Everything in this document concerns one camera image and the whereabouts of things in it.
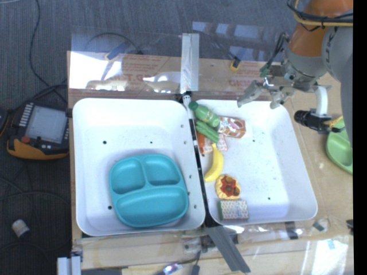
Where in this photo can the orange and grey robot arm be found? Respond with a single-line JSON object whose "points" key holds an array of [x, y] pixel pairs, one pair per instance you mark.
{"points": [[337, 50]]}

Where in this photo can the green toy bean pods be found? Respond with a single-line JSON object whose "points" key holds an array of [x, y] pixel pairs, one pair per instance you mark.
{"points": [[208, 132]]}

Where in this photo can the black cylinder on white bracket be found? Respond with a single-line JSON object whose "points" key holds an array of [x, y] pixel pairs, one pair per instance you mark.
{"points": [[311, 119]]}

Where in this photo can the patterned packet with green end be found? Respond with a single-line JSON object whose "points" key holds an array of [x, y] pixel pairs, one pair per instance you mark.
{"points": [[233, 210]]}

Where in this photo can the green divided plate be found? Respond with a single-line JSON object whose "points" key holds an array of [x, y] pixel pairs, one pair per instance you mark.
{"points": [[338, 150]]}

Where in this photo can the thin black and white rod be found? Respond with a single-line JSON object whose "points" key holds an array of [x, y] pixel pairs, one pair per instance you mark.
{"points": [[200, 168]]}

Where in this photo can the small grey can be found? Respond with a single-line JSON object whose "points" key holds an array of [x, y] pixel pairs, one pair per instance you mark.
{"points": [[20, 228]]}

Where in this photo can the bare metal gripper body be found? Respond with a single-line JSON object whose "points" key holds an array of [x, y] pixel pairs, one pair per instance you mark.
{"points": [[298, 82]]}

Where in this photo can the yellow banana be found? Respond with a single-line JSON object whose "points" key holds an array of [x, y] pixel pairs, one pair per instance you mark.
{"points": [[217, 162]]}

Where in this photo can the green plastic bottle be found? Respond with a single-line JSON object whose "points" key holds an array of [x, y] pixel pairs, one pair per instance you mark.
{"points": [[207, 116]]}

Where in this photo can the orange toy carrot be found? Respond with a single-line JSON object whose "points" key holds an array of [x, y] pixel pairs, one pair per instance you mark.
{"points": [[200, 142]]}

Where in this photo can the brown cardboard board red print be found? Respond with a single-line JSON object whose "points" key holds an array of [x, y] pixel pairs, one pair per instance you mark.
{"points": [[324, 188]]}

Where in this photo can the blue divided plate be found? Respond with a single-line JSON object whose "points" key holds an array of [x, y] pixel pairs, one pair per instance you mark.
{"points": [[149, 193]]}

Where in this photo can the white and red packet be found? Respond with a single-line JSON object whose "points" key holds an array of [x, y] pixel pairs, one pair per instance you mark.
{"points": [[222, 145]]}

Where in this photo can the white plastic tray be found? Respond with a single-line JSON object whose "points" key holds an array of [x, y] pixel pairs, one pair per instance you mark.
{"points": [[272, 168], [129, 125]]}

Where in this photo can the toy pizza slice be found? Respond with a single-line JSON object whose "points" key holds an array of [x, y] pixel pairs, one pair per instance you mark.
{"points": [[228, 187]]}

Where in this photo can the brown and white carton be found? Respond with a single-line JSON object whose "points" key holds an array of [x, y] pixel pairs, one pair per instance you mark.
{"points": [[233, 127]]}

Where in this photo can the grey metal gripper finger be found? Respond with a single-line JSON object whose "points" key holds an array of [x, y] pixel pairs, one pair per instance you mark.
{"points": [[278, 99], [252, 92]]}

